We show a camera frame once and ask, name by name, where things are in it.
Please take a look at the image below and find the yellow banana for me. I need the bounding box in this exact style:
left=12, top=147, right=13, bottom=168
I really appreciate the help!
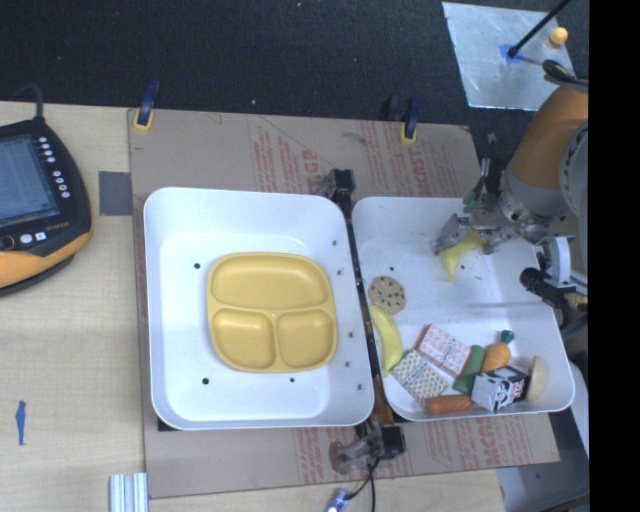
left=440, top=229, right=486, bottom=284
left=368, top=303, right=405, bottom=379

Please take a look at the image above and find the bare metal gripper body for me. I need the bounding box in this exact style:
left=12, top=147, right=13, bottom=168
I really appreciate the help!
left=467, top=197, right=556, bottom=244

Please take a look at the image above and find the black cylinder on white bracket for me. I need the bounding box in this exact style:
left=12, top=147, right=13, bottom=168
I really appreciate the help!
left=518, top=234, right=580, bottom=310

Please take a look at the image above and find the orange sausage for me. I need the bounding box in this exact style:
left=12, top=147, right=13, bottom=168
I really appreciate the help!
left=425, top=393, right=474, bottom=417

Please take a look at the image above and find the beige bread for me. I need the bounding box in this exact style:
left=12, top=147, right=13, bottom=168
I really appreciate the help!
left=525, top=355, right=548, bottom=403

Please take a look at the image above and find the orange and white carton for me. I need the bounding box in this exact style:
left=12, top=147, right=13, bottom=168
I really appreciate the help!
left=414, top=322, right=473, bottom=379

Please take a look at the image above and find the white plastic tray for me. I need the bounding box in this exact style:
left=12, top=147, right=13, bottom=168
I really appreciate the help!
left=350, top=195, right=577, bottom=423
left=142, top=186, right=377, bottom=432

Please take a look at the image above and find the black block with thin wires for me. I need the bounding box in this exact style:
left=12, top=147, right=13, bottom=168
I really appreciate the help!
left=327, top=168, right=357, bottom=202
left=381, top=424, right=407, bottom=460

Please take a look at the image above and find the brown cardboard board red print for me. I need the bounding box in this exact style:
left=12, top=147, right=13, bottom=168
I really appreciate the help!
left=127, top=107, right=562, bottom=499

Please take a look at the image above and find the yellow divided plate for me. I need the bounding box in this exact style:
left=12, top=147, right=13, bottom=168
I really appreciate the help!
left=205, top=251, right=339, bottom=374

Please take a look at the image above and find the orange carrot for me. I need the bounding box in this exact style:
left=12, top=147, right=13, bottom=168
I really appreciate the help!
left=480, top=329, right=517, bottom=374

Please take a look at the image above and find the black and white milk carton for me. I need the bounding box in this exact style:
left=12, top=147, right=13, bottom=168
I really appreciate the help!
left=470, top=365, right=531, bottom=413

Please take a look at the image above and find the brown chocolate chip biscuit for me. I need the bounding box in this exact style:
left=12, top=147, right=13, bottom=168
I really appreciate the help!
left=367, top=275, right=408, bottom=316

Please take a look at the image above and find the green and orange patterned carton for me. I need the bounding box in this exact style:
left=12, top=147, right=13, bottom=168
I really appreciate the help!
left=389, top=348, right=450, bottom=402

